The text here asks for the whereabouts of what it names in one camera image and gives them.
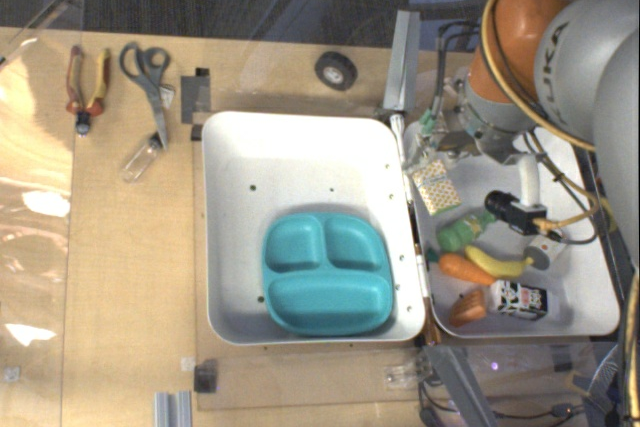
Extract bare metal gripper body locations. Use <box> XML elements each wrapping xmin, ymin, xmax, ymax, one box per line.
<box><xmin>435</xmin><ymin>112</ymin><xmax>526</xmax><ymax>166</ymax></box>

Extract yellow patterned carton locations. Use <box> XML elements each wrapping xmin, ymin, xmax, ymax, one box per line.
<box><xmin>408</xmin><ymin>158</ymin><xmax>463</xmax><ymax>218</ymax></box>

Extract green bottle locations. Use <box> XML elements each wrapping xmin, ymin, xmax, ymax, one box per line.
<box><xmin>435</xmin><ymin>209</ymin><xmax>497</xmax><ymax>253</ymax></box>

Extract black tape roll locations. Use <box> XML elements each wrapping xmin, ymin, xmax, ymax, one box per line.
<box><xmin>314</xmin><ymin>50</ymin><xmax>359</xmax><ymax>92</ymax></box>

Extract orange carrot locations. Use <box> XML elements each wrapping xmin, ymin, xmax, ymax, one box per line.
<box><xmin>425</xmin><ymin>248</ymin><xmax>497</xmax><ymax>287</ymax></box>

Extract yellow banana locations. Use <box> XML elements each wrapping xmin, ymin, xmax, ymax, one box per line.
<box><xmin>464</xmin><ymin>244</ymin><xmax>536</xmax><ymax>279</ymax></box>

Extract white can with orange dot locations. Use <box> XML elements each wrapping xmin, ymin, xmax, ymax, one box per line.
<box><xmin>523</xmin><ymin>234</ymin><xmax>567</xmax><ymax>272</ymax></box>

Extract white plastic tray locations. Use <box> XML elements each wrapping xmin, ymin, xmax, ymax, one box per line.
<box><xmin>200</xmin><ymin>110</ymin><xmax>427</xmax><ymax>346</ymax></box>
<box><xmin>401</xmin><ymin>118</ymin><xmax>622</xmax><ymax>340</ymax></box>

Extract teal divided plate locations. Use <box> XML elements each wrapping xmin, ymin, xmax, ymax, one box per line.
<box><xmin>261</xmin><ymin>212</ymin><xmax>397</xmax><ymax>337</ymax></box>

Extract brown bread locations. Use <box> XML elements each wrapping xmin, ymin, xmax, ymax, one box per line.
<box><xmin>447</xmin><ymin>288</ymin><xmax>488</xmax><ymax>328</ymax></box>

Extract black and white carton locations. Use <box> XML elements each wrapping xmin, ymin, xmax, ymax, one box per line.
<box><xmin>486</xmin><ymin>279</ymin><xmax>549</xmax><ymax>322</ymax></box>

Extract grey scissors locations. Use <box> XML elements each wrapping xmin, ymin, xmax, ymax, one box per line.
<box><xmin>118</xmin><ymin>41</ymin><xmax>174</xmax><ymax>151</ymax></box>

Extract clear plastic bottle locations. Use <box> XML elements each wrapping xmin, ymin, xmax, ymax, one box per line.
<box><xmin>119</xmin><ymin>133</ymin><xmax>164</xmax><ymax>184</ymax></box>

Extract red and yellow pliers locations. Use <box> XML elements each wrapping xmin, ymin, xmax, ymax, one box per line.
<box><xmin>65</xmin><ymin>45</ymin><xmax>113</xmax><ymax>137</ymax></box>

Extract black cylinder on white bracket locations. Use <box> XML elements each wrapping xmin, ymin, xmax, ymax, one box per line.
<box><xmin>483</xmin><ymin>154</ymin><xmax>550</xmax><ymax>237</ymax></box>

